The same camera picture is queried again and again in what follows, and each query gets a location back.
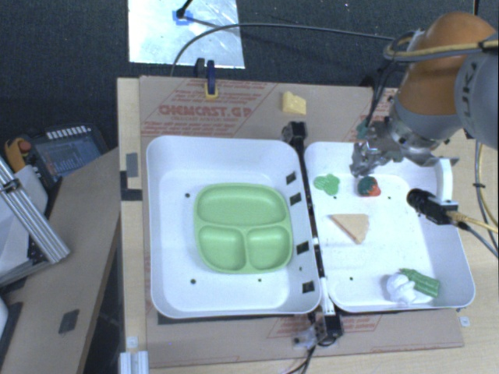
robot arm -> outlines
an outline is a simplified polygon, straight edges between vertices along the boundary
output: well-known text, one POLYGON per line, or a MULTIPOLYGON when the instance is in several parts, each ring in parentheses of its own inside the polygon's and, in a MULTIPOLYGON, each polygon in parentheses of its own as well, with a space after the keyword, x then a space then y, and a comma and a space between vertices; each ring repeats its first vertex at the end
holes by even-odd
POLYGON ((354 176, 368 175, 376 166, 404 157, 420 166, 434 166, 438 158, 432 151, 461 128, 497 149, 495 29, 471 14, 452 12, 426 32, 416 33, 408 51, 485 40, 493 41, 493 47, 471 49, 467 56, 447 50, 409 66, 389 116, 370 123, 366 141, 355 145, 350 165, 354 176))

green divided plate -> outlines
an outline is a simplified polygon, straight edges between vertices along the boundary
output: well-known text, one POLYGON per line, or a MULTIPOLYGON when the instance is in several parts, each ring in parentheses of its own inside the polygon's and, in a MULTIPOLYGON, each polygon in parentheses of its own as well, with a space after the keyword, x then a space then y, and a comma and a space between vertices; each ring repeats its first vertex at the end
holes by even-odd
POLYGON ((271 187, 221 183, 202 189, 194 204, 196 245, 203 261, 223 273, 264 273, 292 256, 288 206, 271 187))

yellow wire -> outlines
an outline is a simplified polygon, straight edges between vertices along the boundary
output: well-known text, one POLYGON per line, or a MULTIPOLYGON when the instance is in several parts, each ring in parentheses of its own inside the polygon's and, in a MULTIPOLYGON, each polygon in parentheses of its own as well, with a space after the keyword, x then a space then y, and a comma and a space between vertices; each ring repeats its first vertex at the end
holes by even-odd
MULTIPOLYGON (((478 183, 482 184, 482 161, 483 161, 483 144, 480 144, 480 147, 478 149, 478 183)), ((489 205, 487 204, 487 201, 485 200, 485 197, 483 195, 483 189, 480 187, 479 188, 479 193, 480 193, 480 198, 482 200, 483 208, 487 212, 487 215, 489 216, 490 221, 495 224, 497 227, 497 219, 494 217, 492 214, 492 211, 489 208, 489 205)))
POLYGON ((398 46, 402 46, 403 44, 405 43, 410 43, 410 41, 412 40, 413 36, 407 36, 407 37, 403 37, 402 39, 400 39, 397 43, 398 46))
MULTIPOLYGON (((406 43, 408 38, 400 40, 398 45, 406 43)), ((451 44, 448 46, 439 46, 432 48, 424 48, 422 50, 414 50, 414 51, 395 51, 391 48, 391 45, 388 45, 385 48, 385 54, 390 55, 391 57, 419 57, 421 55, 432 55, 438 53, 445 53, 448 51, 460 51, 460 50, 470 50, 474 48, 498 48, 499 40, 494 41, 484 41, 483 43, 465 43, 465 44, 451 44)))
POLYGON ((491 226, 490 224, 484 223, 482 221, 478 221, 477 219, 473 219, 472 217, 466 216, 465 214, 463 214, 461 212, 450 211, 450 212, 447 212, 447 215, 453 221, 464 221, 466 223, 476 224, 477 226, 486 228, 487 230, 493 231, 494 233, 497 234, 497 227, 491 226))

white plastic container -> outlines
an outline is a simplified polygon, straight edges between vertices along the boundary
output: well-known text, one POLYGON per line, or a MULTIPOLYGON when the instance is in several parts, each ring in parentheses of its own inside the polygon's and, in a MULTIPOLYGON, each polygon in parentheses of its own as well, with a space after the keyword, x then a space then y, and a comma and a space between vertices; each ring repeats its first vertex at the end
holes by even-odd
POLYGON ((147 148, 147 180, 151 295, 157 310, 173 318, 314 310, 320 282, 300 173, 296 152, 280 141, 153 140, 147 148), (293 174, 295 180, 289 182, 293 174), (227 182, 267 185, 284 196, 294 245, 287 266, 269 273, 226 274, 203 263, 194 238, 196 195, 207 185, 227 182), (301 201, 291 204, 298 194, 301 201), (296 247, 307 242, 308 250, 298 254, 296 247))
POLYGON ((302 174, 296 152, 274 140, 162 136, 147 148, 151 294, 157 310, 172 318, 298 314, 313 311, 327 292, 349 312, 462 307, 474 284, 456 228, 437 226, 405 201, 407 192, 435 192, 433 168, 410 161, 377 168, 378 197, 360 197, 350 175, 351 143, 315 143, 306 149, 313 209, 327 276, 322 290, 313 251, 302 174), (340 178, 336 198, 313 187, 318 175, 340 178), (220 273, 203 263, 194 239, 193 205, 207 185, 267 185, 288 203, 293 255, 277 271, 220 273), (365 213, 370 229, 357 245, 328 219, 335 213, 365 213), (386 280, 402 267, 441 282, 431 299, 392 302, 386 280))

